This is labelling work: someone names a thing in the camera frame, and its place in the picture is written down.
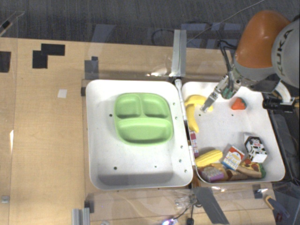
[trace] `yellow corn cob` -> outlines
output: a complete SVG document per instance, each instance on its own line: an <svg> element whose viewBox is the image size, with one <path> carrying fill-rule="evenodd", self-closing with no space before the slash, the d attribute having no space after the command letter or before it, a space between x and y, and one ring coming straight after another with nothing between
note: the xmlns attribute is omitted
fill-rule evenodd
<svg viewBox="0 0 300 225"><path fill-rule="evenodd" d="M217 162L222 158L222 156L223 156L222 151L215 149L213 151L204 153L203 155L197 157L195 159L195 162L197 167L204 167L211 163Z"/></svg>

